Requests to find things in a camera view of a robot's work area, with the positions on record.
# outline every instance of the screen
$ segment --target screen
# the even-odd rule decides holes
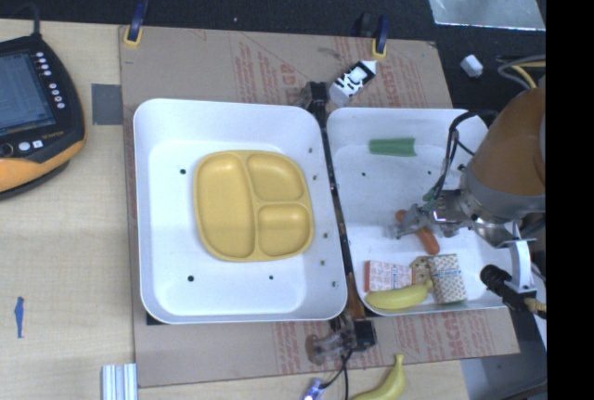
[[[29,55],[0,57],[0,135],[55,123]]]

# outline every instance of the blue clamp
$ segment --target blue clamp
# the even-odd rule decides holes
[[[382,59],[386,56],[387,51],[388,19],[385,16],[380,16],[375,32],[370,30],[370,22],[371,14],[368,12],[361,14],[351,29],[351,35],[353,37],[373,37],[371,54],[376,59]]]
[[[139,0],[132,16],[132,23],[126,26],[123,33],[123,42],[129,46],[136,47],[142,39],[142,24],[147,16],[148,0]]]

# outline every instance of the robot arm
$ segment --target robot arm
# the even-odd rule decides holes
[[[545,90],[526,90],[496,117],[464,169],[460,185],[444,190],[444,181],[458,146],[458,124],[475,116],[468,112],[452,122],[442,174],[424,196],[413,204],[395,226],[397,238],[424,226],[455,235],[460,228],[475,230],[495,248],[508,248],[513,273],[489,265],[481,273],[487,288],[502,297],[512,309],[529,309],[536,290],[526,235],[532,235],[545,220]],[[527,225],[527,215],[540,219]],[[542,312],[538,306],[536,313]]]

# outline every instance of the green object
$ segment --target green object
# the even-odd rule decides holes
[[[369,141],[371,154],[385,154],[387,156],[400,156],[410,158],[416,156],[415,138],[398,137],[394,139],[371,139]]]

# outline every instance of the blue mark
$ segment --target blue mark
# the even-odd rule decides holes
[[[15,318],[17,319],[17,333],[19,335],[19,339],[25,337],[22,335],[22,317],[25,314],[25,308],[23,307],[24,302],[24,298],[19,296],[17,299],[17,305],[15,306]]]

